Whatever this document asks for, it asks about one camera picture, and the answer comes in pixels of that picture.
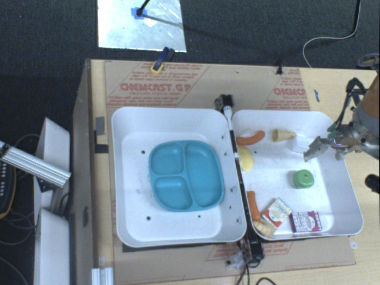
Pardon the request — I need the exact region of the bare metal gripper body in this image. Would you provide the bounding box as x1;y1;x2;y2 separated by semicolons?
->
327;124;380;160

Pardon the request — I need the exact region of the clear plastic bottle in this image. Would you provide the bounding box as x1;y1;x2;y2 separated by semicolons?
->
290;133;312;153

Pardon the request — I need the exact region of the green toy apple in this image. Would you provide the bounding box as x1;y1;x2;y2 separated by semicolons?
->
292;169;315;189

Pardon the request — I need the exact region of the tan ice cream cone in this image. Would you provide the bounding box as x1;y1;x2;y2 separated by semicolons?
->
271;128;297;143

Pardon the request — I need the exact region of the white plastic tray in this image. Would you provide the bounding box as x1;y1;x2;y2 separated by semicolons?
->
110;106;248;248
231;109;365;242

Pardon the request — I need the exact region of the orange toy sausage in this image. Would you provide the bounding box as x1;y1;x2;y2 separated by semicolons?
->
246;190;262;221
236;130;265;147

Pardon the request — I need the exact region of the purple and white carton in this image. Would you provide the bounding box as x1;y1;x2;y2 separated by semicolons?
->
289;210;324;234

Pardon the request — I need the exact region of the red and white carton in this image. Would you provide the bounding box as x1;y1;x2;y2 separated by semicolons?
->
261;197;293;229

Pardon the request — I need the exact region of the thin black and white rod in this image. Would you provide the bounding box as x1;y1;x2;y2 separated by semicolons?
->
223;105;259;249

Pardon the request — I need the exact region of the tan toy bread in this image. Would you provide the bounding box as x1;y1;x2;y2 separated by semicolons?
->
252;219;276;239

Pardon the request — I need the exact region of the blue divided plate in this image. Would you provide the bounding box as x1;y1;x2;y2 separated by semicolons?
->
148;140;226;212

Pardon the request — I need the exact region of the brown cardboard board red print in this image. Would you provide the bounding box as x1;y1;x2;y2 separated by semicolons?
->
103;60;357;277

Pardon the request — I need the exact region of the black cylinder on white bracket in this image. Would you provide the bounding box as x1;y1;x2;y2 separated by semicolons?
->
365;173;380;194

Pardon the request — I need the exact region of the black block with thin wires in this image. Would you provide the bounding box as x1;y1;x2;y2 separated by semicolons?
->
214;94;235;112
242;238;265;264

